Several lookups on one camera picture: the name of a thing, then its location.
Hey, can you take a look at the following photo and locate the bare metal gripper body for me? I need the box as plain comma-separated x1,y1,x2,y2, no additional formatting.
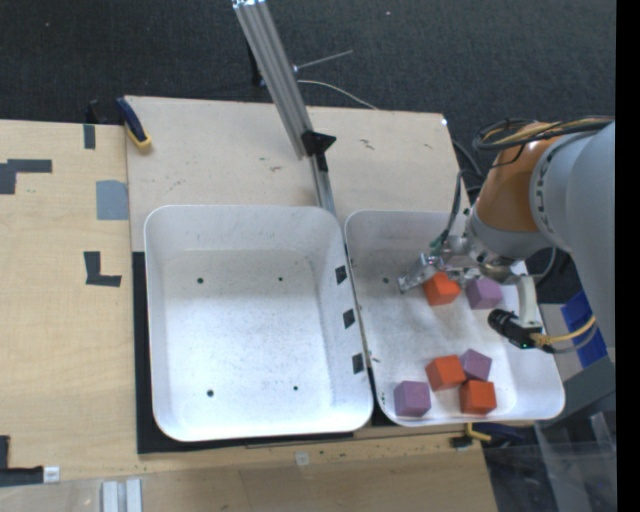
432,233,521,286

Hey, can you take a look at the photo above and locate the orange cube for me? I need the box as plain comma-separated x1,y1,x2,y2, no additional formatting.
458,378,499,416
424,354,468,393
422,271,463,308

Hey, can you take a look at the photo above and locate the purple cube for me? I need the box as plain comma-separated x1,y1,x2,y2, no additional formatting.
464,277,505,311
392,380,433,419
458,348,494,382

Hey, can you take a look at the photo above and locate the white plastic tray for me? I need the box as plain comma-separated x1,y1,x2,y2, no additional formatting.
343,208,567,429
143,203,376,444

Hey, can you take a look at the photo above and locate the pale wood board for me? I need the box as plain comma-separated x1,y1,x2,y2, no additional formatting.
123,95,485,452

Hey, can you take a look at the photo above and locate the black cylinder on white bracket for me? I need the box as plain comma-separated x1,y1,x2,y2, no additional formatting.
487,274,545,351

